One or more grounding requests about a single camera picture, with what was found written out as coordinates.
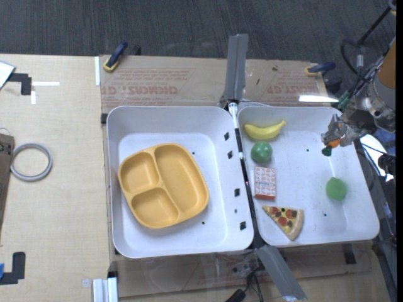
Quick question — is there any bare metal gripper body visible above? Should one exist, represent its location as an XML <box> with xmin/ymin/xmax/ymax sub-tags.
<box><xmin>341</xmin><ymin>95</ymin><xmax>397</xmax><ymax>135</ymax></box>

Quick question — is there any orange carrot with green top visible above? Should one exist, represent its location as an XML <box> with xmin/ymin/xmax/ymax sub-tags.
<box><xmin>321</xmin><ymin>138</ymin><xmax>343</xmax><ymax>157</ymax></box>

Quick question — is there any green lime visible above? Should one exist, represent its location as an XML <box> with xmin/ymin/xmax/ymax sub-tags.
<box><xmin>325</xmin><ymin>176</ymin><xmax>348</xmax><ymax>201</ymax></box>

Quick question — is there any white plastic tray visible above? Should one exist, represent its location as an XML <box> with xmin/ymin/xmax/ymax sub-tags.
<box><xmin>106</xmin><ymin>105</ymin><xmax>255</xmax><ymax>259</ymax></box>
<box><xmin>236</xmin><ymin>105</ymin><xmax>381</xmax><ymax>249</ymax></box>

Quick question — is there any yellow banana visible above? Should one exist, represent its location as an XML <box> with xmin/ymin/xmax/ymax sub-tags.
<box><xmin>243</xmin><ymin>119</ymin><xmax>288</xmax><ymax>142</ymax></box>

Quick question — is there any green apple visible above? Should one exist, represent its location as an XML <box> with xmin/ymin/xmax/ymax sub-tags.
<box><xmin>250</xmin><ymin>140</ymin><xmax>273</xmax><ymax>164</ymax></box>

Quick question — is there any orange and white carton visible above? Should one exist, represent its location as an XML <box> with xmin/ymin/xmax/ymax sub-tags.
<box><xmin>253</xmin><ymin>165</ymin><xmax>277</xmax><ymax>201</ymax></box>

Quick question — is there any pizza slice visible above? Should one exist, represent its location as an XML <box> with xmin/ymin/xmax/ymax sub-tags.
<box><xmin>261</xmin><ymin>205</ymin><xmax>305</xmax><ymax>242</ymax></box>

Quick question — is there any yellow divided plate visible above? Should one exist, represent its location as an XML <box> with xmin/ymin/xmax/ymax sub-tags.
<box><xmin>117</xmin><ymin>142</ymin><xmax>210</xmax><ymax>230</ymax></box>

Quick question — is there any brown cardboard board, red print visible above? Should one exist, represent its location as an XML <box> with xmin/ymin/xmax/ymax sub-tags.
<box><xmin>98</xmin><ymin>53</ymin><xmax>373</xmax><ymax>298</ymax></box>

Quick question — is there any grey tape roll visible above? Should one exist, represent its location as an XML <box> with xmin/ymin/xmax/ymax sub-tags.
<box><xmin>9</xmin><ymin>142</ymin><xmax>54</xmax><ymax>182</ymax></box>

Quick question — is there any black cylinder on white bracket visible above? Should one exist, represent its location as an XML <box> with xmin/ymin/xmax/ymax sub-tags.
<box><xmin>358</xmin><ymin>133</ymin><xmax>397</xmax><ymax>182</ymax></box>

